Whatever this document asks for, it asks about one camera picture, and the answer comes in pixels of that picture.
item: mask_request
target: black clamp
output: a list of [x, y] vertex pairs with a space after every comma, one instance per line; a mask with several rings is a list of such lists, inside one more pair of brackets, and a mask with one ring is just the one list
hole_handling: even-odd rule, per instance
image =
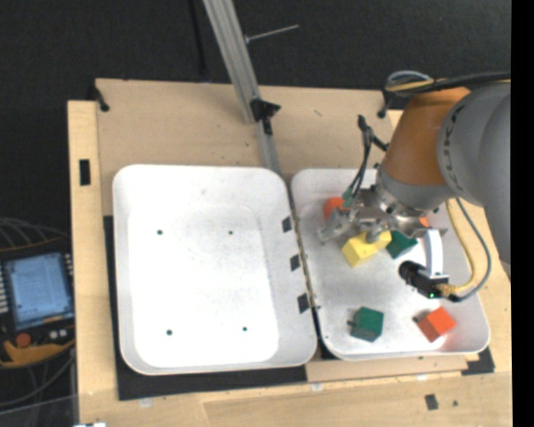
[[265, 134], [273, 135], [273, 129], [271, 128], [271, 117], [273, 117], [281, 106], [278, 104], [269, 103], [267, 101], [259, 100], [255, 98], [249, 103], [253, 117], [256, 122], [261, 121], [263, 123], [263, 131]]

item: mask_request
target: yellow block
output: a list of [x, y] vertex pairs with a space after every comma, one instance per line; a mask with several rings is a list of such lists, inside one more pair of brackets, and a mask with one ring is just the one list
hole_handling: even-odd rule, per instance
[[358, 236], [348, 240], [342, 247], [342, 253], [352, 267], [358, 266], [378, 250], [383, 250], [392, 241], [390, 231], [381, 233], [377, 241], [371, 244], [366, 242], [366, 234], [368, 233], [362, 232]]

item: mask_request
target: orange block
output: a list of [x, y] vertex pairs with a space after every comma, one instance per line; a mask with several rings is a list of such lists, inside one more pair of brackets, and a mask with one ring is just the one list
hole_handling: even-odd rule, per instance
[[331, 197], [327, 200], [326, 203], [324, 203], [324, 207], [322, 208], [322, 212], [324, 213], [324, 219], [328, 220], [328, 217], [332, 213], [333, 210], [335, 210], [337, 207], [340, 210], [345, 210], [342, 207], [342, 204], [344, 203], [344, 200], [341, 197]]
[[419, 320], [417, 325], [427, 340], [434, 342], [455, 327], [457, 323], [443, 307], [440, 307]]

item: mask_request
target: black connector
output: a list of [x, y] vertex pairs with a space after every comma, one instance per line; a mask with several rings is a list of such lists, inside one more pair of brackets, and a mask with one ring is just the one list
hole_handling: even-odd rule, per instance
[[417, 264], [413, 261], [403, 262], [400, 265], [399, 273], [400, 277], [402, 277], [408, 285], [415, 287], [420, 294], [428, 299], [441, 297], [441, 291], [437, 288], [437, 285], [449, 282], [449, 277], [427, 277], [427, 269], [421, 264]]

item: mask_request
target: red emergency stop button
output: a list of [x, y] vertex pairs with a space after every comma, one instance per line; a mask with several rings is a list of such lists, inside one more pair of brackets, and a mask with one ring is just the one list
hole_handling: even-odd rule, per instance
[[16, 345], [18, 348], [27, 348], [31, 343], [32, 337], [26, 332], [22, 332], [16, 336]]

